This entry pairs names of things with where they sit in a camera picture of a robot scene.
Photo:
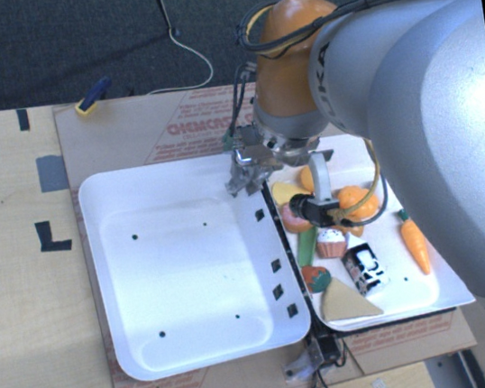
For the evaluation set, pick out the orange pumpkin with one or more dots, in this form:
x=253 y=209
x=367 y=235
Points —
x=360 y=202

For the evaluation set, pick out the orange round fruit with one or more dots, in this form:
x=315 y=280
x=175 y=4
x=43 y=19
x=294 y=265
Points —
x=306 y=178

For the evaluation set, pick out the brown cardboard board red print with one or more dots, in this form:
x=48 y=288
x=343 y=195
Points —
x=123 y=130

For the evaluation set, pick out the black cylinder on white bracket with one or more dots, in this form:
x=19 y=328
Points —
x=318 y=210

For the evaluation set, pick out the pink doughnut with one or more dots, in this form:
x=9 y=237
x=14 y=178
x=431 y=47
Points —
x=292 y=221

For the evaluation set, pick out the black and white carton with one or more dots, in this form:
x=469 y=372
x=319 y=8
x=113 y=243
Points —
x=366 y=269

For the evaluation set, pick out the green cucumber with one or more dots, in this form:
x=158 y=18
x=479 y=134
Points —
x=307 y=246

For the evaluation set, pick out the tan bread slice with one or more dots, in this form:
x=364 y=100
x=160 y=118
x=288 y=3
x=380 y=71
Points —
x=344 y=305

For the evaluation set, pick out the thin black rod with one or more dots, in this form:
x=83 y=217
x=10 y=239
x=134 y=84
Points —
x=289 y=249

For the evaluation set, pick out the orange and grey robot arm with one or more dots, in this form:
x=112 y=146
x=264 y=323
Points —
x=416 y=106

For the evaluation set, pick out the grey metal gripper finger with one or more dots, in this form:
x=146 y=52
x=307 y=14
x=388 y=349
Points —
x=235 y=182
x=256 y=181

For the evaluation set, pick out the pink and white cupcake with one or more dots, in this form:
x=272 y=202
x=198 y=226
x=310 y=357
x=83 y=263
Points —
x=330 y=245

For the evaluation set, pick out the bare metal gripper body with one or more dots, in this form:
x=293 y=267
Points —
x=258 y=149

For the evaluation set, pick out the red strawberry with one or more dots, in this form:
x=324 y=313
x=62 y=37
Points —
x=316 y=278

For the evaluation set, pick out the yellow banana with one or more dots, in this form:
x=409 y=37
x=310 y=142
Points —
x=285 y=191

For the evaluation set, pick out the white plastic tray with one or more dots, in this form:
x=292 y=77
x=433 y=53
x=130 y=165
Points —
x=181 y=267
x=404 y=295

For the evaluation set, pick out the orange carrot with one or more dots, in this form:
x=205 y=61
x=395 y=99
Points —
x=415 y=243

